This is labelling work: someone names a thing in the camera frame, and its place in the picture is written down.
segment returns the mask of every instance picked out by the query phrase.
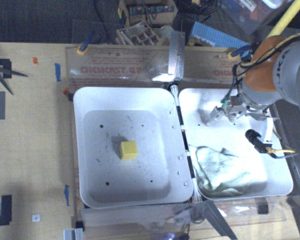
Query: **yellow cube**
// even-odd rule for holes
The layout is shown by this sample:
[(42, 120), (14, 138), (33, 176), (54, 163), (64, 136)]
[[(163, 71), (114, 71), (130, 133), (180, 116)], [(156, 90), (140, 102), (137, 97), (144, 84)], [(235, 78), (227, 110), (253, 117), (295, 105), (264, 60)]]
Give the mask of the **yellow cube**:
[(138, 155), (135, 141), (122, 141), (120, 144), (120, 158), (122, 160), (135, 159)]

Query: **scissors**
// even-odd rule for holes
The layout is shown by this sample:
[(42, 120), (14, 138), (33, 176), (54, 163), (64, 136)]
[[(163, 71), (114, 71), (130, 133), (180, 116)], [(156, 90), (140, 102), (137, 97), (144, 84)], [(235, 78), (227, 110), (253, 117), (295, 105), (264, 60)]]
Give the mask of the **scissors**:
[[(16, 75), (16, 76), (21, 76), (21, 77), (28, 77), (26, 74), (22, 74), (16, 71), (12, 71), (12, 70), (8, 70), (5, 69), (3, 67), (0, 67), (0, 73), (5, 73), (5, 74), (9, 74), (9, 75)], [(11, 89), (9, 88), (8, 84), (6, 83), (6, 81), (4, 80), (4, 78), (1, 76), (0, 74), (0, 83), (8, 90), (9, 93), (12, 93)]]

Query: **wooden table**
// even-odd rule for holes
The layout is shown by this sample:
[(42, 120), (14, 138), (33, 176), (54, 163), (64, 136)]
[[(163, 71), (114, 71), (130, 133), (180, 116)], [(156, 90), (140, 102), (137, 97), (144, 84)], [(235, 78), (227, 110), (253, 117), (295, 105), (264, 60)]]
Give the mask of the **wooden table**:
[[(0, 43), (0, 58), (10, 59), (13, 70), (29, 76), (6, 80), (14, 95), (0, 84), (0, 91), (6, 91), (5, 119), (0, 120), (0, 205), (2, 195), (12, 195), (12, 221), (0, 226), (0, 240), (62, 240), (63, 229), (74, 226), (73, 104), (62, 94), (67, 87), (65, 47), (69, 46)], [(37, 57), (38, 64), (33, 63), (33, 57)], [(61, 67), (59, 82), (55, 63)], [(69, 186), (70, 206), (64, 195), (65, 185)], [(237, 237), (300, 239), (292, 211), (285, 198), (281, 200), (286, 220), (233, 226)], [(40, 221), (32, 222), (32, 214), (40, 214)], [(97, 239), (95, 233), (91, 228), (84, 237)], [(210, 228), (192, 230), (190, 236), (209, 239), (218, 234)]]

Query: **white towel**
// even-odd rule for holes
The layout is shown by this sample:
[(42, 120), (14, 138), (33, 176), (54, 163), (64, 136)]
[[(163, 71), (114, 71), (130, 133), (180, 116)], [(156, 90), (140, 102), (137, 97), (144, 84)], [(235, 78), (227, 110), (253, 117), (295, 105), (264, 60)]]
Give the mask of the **white towel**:
[(210, 197), (242, 195), (250, 186), (252, 176), (239, 157), (223, 149), (190, 148), (199, 190)]

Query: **cardboard box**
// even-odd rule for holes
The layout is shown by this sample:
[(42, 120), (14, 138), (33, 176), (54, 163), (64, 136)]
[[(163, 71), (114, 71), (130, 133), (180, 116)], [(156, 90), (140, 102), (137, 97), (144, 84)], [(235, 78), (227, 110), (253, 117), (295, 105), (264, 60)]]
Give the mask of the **cardboard box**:
[(173, 24), (178, 13), (174, 0), (143, 0), (143, 2), (147, 5), (148, 14), (141, 0), (120, 0), (118, 14), (125, 28), (142, 21), (152, 26)]

